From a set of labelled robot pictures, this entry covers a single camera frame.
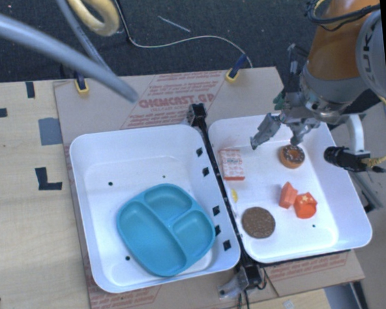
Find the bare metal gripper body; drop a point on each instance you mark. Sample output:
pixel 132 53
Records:
pixel 306 109

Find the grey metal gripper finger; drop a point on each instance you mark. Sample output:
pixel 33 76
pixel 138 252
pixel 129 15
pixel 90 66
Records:
pixel 264 132
pixel 300 134

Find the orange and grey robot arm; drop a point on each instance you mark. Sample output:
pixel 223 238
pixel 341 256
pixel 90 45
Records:
pixel 339 46

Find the brown frosted doughnut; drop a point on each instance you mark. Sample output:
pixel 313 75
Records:
pixel 292 156

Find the orange and white carton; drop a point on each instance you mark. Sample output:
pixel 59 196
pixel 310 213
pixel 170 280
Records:
pixel 231 164

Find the orange wedge block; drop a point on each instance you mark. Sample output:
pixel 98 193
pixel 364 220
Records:
pixel 287 195

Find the thin black rod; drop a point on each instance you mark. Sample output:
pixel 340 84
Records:
pixel 222 185

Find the small yellow piece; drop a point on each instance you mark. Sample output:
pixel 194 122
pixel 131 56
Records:
pixel 234 195

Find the orange block with yellow star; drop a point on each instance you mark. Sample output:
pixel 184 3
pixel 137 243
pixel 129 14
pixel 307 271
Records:
pixel 305 205

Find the brown round biscuit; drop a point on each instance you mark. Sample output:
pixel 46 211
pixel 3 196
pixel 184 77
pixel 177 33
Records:
pixel 258 222

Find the brown cardboard board red print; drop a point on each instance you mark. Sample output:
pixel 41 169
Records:
pixel 184 199

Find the white plastic tray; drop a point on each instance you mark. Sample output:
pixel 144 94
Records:
pixel 111 159
pixel 291 243

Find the blue divided plate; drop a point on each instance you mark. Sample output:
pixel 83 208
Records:
pixel 165 229

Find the black cylinder on white bracket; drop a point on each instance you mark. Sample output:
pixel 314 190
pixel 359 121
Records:
pixel 345 155

